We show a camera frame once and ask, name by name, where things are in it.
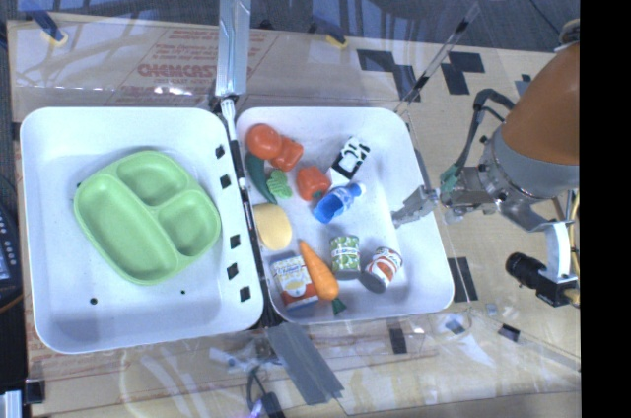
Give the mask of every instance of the toy bell pepper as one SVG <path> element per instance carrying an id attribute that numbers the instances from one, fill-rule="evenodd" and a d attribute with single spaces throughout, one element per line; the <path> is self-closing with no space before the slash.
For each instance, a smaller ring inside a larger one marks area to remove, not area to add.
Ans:
<path id="1" fill-rule="evenodd" d="M 285 173 L 294 168 L 294 166 L 300 161 L 301 157 L 303 157 L 305 149 L 303 145 L 297 143 L 291 138 L 287 136 L 283 136 L 282 138 L 282 147 L 280 150 L 280 154 L 274 157 L 270 164 Z"/>
<path id="2" fill-rule="evenodd" d="M 309 166 L 298 171 L 296 185 L 300 196 L 306 201 L 320 199 L 331 187 L 331 180 L 317 166 Z"/>

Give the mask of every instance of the toy cucumber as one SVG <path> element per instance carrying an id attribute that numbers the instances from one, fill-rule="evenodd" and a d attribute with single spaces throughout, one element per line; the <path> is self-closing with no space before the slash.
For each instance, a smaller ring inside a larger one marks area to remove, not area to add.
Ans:
<path id="1" fill-rule="evenodd" d="M 256 155 L 247 152 L 245 154 L 245 168 L 252 179 L 252 183 L 256 189 L 265 197 L 267 202 L 278 204 L 276 197 L 269 191 L 267 187 L 267 178 L 265 177 L 265 161 L 259 159 Z"/>

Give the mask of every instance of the green divided plate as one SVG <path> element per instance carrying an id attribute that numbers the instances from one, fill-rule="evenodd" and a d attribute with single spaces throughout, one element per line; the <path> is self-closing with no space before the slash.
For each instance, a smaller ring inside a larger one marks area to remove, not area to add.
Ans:
<path id="1" fill-rule="evenodd" d="M 103 258 L 140 285 L 178 274 L 221 233 L 219 211 L 204 189 L 155 151 L 124 157 L 82 181 L 74 211 Z"/>

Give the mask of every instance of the small can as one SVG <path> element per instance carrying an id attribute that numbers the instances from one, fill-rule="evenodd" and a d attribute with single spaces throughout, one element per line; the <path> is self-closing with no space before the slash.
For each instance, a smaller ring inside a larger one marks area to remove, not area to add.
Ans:
<path id="1" fill-rule="evenodd" d="M 364 269 L 360 280 L 371 292 L 382 294 L 401 267 L 401 255 L 392 248 L 380 246 L 375 250 L 373 259 Z"/>
<path id="2" fill-rule="evenodd" d="M 359 259 L 359 238 L 338 236 L 329 242 L 331 250 L 331 270 L 338 280 L 352 280 L 361 274 Z"/>

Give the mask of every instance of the toy lemon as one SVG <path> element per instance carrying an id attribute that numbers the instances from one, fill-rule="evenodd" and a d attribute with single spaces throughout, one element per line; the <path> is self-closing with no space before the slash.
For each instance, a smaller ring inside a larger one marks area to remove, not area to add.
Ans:
<path id="1" fill-rule="evenodd" d="M 261 242 L 272 250 L 284 249 L 292 239 L 292 226 L 287 214 L 277 204 L 256 204 L 253 209 L 254 222 Z"/>

